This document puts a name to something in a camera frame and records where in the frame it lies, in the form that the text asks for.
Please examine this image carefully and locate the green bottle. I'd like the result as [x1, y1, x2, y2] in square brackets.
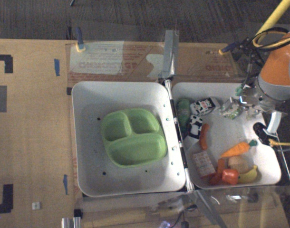
[175, 98, 192, 133]

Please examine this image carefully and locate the orange carrot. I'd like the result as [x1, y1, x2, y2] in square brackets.
[221, 139, 258, 158]

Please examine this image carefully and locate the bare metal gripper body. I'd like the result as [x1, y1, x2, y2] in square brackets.
[239, 84, 277, 115]

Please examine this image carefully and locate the yellow banana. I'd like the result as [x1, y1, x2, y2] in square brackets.
[237, 165, 258, 184]

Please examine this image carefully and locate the silver and green packet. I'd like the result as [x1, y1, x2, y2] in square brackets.
[219, 99, 243, 120]

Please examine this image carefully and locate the cow print carton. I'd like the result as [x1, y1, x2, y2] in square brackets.
[189, 96, 221, 117]

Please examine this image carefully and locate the white packet red print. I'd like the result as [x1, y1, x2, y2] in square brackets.
[192, 151, 216, 179]

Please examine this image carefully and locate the green divided plate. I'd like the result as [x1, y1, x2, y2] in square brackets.
[100, 108, 168, 169]

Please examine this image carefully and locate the orange sausage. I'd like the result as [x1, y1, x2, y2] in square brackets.
[209, 158, 225, 186]

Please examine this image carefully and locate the cow print bottle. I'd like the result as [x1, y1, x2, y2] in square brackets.
[187, 115, 203, 140]

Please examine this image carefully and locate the black cylinder on white bracket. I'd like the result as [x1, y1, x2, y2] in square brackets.
[252, 110, 283, 146]

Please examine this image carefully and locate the white plastic tray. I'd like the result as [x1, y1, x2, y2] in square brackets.
[71, 80, 187, 198]
[171, 82, 282, 190]

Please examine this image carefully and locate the red pepper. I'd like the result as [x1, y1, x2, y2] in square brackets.
[221, 168, 240, 186]

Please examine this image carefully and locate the brown cardboard board red print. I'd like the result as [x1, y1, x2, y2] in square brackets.
[65, 40, 246, 200]

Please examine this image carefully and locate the brown bread roll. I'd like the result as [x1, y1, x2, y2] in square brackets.
[228, 155, 251, 174]

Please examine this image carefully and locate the brown sausage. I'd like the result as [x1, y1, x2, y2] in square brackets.
[198, 123, 211, 151]

